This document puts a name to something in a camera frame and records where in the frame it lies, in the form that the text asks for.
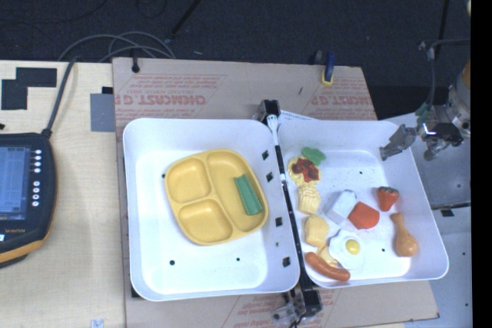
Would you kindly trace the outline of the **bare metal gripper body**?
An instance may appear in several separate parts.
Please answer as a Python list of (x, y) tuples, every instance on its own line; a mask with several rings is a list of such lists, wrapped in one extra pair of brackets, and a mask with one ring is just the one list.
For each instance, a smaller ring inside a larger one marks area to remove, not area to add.
[(422, 141), (442, 141), (443, 149), (457, 147), (470, 137), (470, 112), (458, 99), (442, 105), (422, 104), (417, 110), (417, 132)]

